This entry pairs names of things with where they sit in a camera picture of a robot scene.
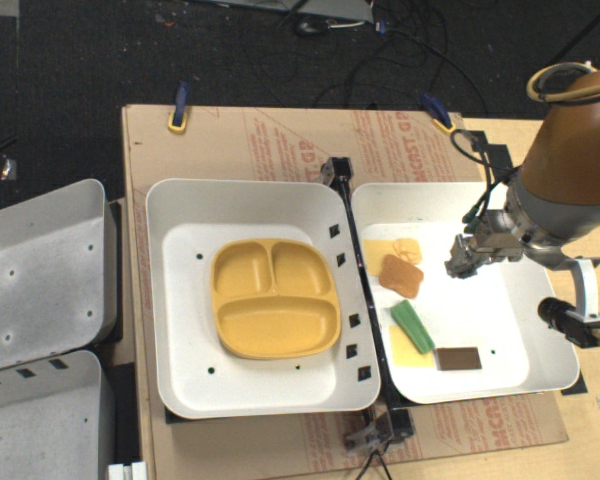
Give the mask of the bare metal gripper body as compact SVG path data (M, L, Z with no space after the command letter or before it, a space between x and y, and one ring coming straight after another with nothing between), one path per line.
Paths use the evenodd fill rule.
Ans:
M523 245L513 234L511 221L504 210L486 211L471 238L471 251L477 265L522 259Z

